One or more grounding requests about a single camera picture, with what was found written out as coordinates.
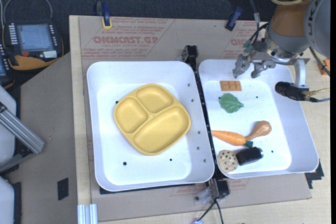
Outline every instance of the green leaf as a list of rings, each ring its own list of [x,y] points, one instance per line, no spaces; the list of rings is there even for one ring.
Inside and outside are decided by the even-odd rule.
[[[220,106],[226,110],[227,113],[237,112],[244,104],[240,103],[238,98],[231,93],[224,93],[219,98]]]

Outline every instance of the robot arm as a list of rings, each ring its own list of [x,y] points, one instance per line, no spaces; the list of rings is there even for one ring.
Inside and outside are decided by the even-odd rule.
[[[289,98],[307,99],[309,88],[304,85],[305,64],[309,59],[299,56],[310,48],[330,58],[330,7],[331,0],[272,0],[278,6],[266,28],[262,41],[246,46],[248,55],[239,55],[233,75],[244,73],[254,64],[252,78],[276,64],[294,65],[296,83],[279,84],[276,90]]]

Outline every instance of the black cable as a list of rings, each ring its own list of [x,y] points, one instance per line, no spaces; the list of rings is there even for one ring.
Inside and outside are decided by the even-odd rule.
[[[210,209],[214,206],[215,204],[215,200],[214,202],[209,206],[209,208],[203,213],[203,215],[201,215],[201,217],[199,219],[197,219],[197,222],[200,221],[202,218],[205,217],[205,215],[210,211]]]
[[[329,101],[330,100],[330,97],[329,98],[324,98],[324,99],[316,99],[314,97],[310,97],[308,101],[312,102],[312,103],[320,103],[320,102],[326,102],[326,101]]]
[[[260,18],[259,18],[259,13],[258,13],[258,9],[257,9],[257,6],[254,2],[254,0],[249,0],[250,2],[250,5],[252,7],[252,10],[253,10],[253,14],[254,14],[254,19],[257,23],[257,30],[255,32],[255,39],[253,40],[253,42],[251,43],[251,46],[253,47],[253,45],[255,44],[255,42],[257,41],[258,39],[258,36],[259,36],[259,24],[260,24]]]
[[[317,55],[317,53],[315,52],[315,50],[312,47],[309,47],[309,50],[311,52],[311,54],[314,56],[316,62],[319,64],[319,66],[321,67],[322,70],[324,70],[328,76],[330,76],[330,70],[327,67],[327,65],[325,65],[322,60],[320,59],[320,57]]]
[[[219,216],[220,216],[220,220],[221,220],[221,223],[224,224],[224,220],[223,220],[223,216],[222,216],[222,212],[220,210],[220,206],[219,206],[219,203],[217,202],[217,199],[215,199],[215,202],[216,202],[216,205],[217,205],[217,208],[218,208],[218,211],[219,211]]]
[[[8,0],[6,5],[4,6],[4,9],[2,11],[2,20],[3,23],[6,23],[6,10],[7,7],[9,6],[9,4],[12,2],[13,0]],[[50,19],[52,19],[52,13],[53,13],[53,7],[51,6],[51,3],[49,2],[49,0],[44,0],[45,2],[47,2],[49,9],[50,9]]]
[[[197,223],[197,222],[199,222],[202,218],[204,218],[205,215],[211,210],[211,208],[212,208],[215,204],[216,204],[217,207],[218,207],[219,215],[220,215],[220,218],[221,218],[220,220],[221,220],[222,224],[224,224],[223,216],[222,216],[222,212],[221,212],[220,207],[219,207],[219,204],[218,204],[218,202],[217,202],[217,198],[214,199],[214,201],[211,203],[211,205],[208,207],[208,209],[207,209],[207,210],[203,213],[203,215],[201,215],[201,217],[198,218],[195,222]]]

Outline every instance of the table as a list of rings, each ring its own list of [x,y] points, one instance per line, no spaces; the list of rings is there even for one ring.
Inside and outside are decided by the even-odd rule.
[[[118,19],[124,20],[120,25],[128,25],[129,20],[132,18],[115,18],[114,20],[118,21]],[[92,25],[97,24],[98,20],[94,18],[85,18],[82,16],[71,16],[70,17],[70,43],[71,43],[71,62],[72,62],[72,85],[73,85],[73,102],[74,102],[74,120],[75,120],[75,141],[76,141],[76,166],[77,166],[77,189],[78,189],[78,204],[89,204],[92,202],[92,196],[90,195],[90,170],[88,169],[89,161],[85,158],[87,153],[87,137],[86,134],[88,130],[86,130],[87,122],[83,111],[85,110],[85,101],[83,99],[83,75],[82,72],[87,68],[90,64],[90,61],[85,62],[82,61],[82,50],[81,43],[89,44],[84,41],[85,36],[81,35],[80,29],[83,29],[85,25],[85,20],[92,22]],[[217,29],[223,28],[225,22],[217,21],[217,20],[173,20],[170,22],[169,20],[165,21],[167,23],[166,27],[163,27],[163,35],[160,36],[161,42],[163,39],[171,38],[171,44],[174,49],[169,50],[178,51],[183,48],[185,44],[188,42],[198,42],[199,48],[199,58],[202,61],[203,57],[218,57],[218,51],[213,50],[211,52],[210,43],[214,44],[214,47],[218,47],[221,41],[218,41],[218,38],[223,38],[223,36],[214,36],[217,33]],[[243,24],[249,22],[237,22],[237,31],[239,29],[243,29]],[[189,40],[184,40],[186,36],[190,34]],[[87,40],[90,39],[90,33],[86,34],[88,36]],[[244,33],[237,33],[237,35],[244,38]],[[173,42],[178,40],[179,44],[173,45]],[[207,42],[206,51],[204,50],[204,42]],[[232,51],[230,47],[226,47],[227,51]],[[231,52],[228,52],[229,57],[235,57],[234,54],[237,54],[238,50],[236,50],[232,55],[229,55]],[[165,59],[165,57],[173,57],[174,53],[169,53],[168,51],[164,51],[162,47],[156,48],[155,46],[150,49],[149,53],[145,56],[144,59],[152,60],[152,59]],[[316,66],[315,61],[312,59],[307,64],[307,85],[314,88],[314,86],[318,87],[327,87],[330,83],[330,79],[319,74],[319,70]],[[305,115],[307,117],[307,121],[309,124],[309,128],[312,132],[312,136],[316,143],[318,154],[321,158],[321,164],[324,171],[324,178],[321,181],[314,182],[314,189],[312,190],[312,199],[309,200],[298,200],[291,202],[280,202],[276,204],[263,204],[260,206],[244,206],[239,208],[226,208],[222,209],[223,214],[226,219],[226,223],[314,223],[315,221],[324,219],[327,223],[330,221],[330,110],[329,103],[320,103],[318,105],[312,103],[303,103],[302,107],[305,111]],[[199,217],[202,212],[187,212],[180,213],[174,215],[164,215],[164,216],[152,216],[145,218],[137,218],[136,220],[140,223],[189,223],[192,222],[194,217]],[[205,218],[205,221],[214,222],[219,221],[218,212],[216,210],[212,210],[211,213]],[[116,220],[116,221],[103,221],[102,223],[132,223],[134,220]]]
[[[89,204],[97,204],[98,220],[103,224],[192,223],[208,207],[208,204],[193,202],[195,193],[202,190],[204,184],[100,194],[92,172],[86,76],[83,72],[97,60],[92,54],[85,54],[81,46],[88,52],[97,49],[96,55],[107,51],[101,50],[103,42],[93,42],[93,37],[103,31],[99,25],[100,17],[73,15],[69,22],[70,53],[26,82],[21,89],[21,120],[46,142],[41,154],[22,162],[18,170],[7,176],[11,183],[22,185],[22,223],[76,223],[77,205]],[[118,37],[133,35],[130,24],[153,27],[146,31],[143,28],[139,36],[149,37],[148,42],[160,42],[149,43],[143,50],[134,47],[137,51],[134,55],[141,60],[175,60],[185,45],[197,45],[199,62],[206,58],[235,59],[244,40],[255,28],[254,22],[237,21],[231,32],[225,29],[224,20],[159,18],[113,17],[112,24],[113,30],[119,31],[114,33]],[[104,40],[104,35],[100,35],[100,39],[96,37],[95,41]],[[129,50],[119,52],[119,60],[124,57],[134,60]],[[310,89],[329,87],[330,78],[320,74],[310,52],[305,52],[304,57],[311,58],[306,65],[306,84]],[[230,195],[219,201],[226,224],[331,223],[330,102],[302,102],[302,108],[320,157],[324,172],[322,180],[313,181],[313,189],[309,189],[304,174],[229,182]],[[58,183],[64,179],[68,181],[68,193],[58,199]],[[218,223],[218,211],[211,210],[203,220]]]

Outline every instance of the metal bracket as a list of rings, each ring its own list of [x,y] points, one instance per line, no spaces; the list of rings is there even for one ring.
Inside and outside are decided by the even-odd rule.
[[[306,63],[309,59],[299,58],[295,61],[295,87],[297,88],[305,88],[306,83]]]
[[[224,199],[230,194],[229,184],[225,179],[210,179],[208,186],[194,196],[194,204],[207,204],[215,199]]]
[[[251,73],[251,77],[255,79],[260,76],[262,71],[265,71],[268,68],[274,68],[276,64],[273,61],[262,61],[261,63],[254,64],[254,70]]]
[[[247,56],[240,54],[236,60],[235,68],[232,70],[233,76],[235,79],[243,74],[250,66],[250,62],[247,60]]]
[[[189,64],[194,71],[194,76],[195,76],[195,80],[196,80],[198,95],[199,95],[199,98],[201,100],[203,116],[204,116],[207,132],[208,132],[208,137],[209,137],[209,141],[210,141],[210,146],[211,146],[213,159],[214,159],[214,162],[215,162],[215,173],[214,173],[213,178],[216,178],[216,180],[222,180],[225,176],[222,174],[222,172],[219,170],[218,166],[216,165],[215,146],[214,146],[214,143],[212,141],[211,128],[210,128],[207,108],[206,108],[206,104],[205,104],[205,98],[204,98],[202,83],[201,83],[201,79],[200,79],[198,71],[197,71],[197,64],[196,64],[197,56],[198,56],[197,46],[187,45],[187,46],[184,47],[184,50],[182,52],[182,61]]]
[[[33,154],[42,152],[44,141],[27,128],[7,107],[0,102],[0,124],[19,139]],[[24,158],[20,154],[13,156],[6,164],[0,166],[0,173],[20,163]]]
[[[78,224],[98,224],[97,204],[78,205]]]

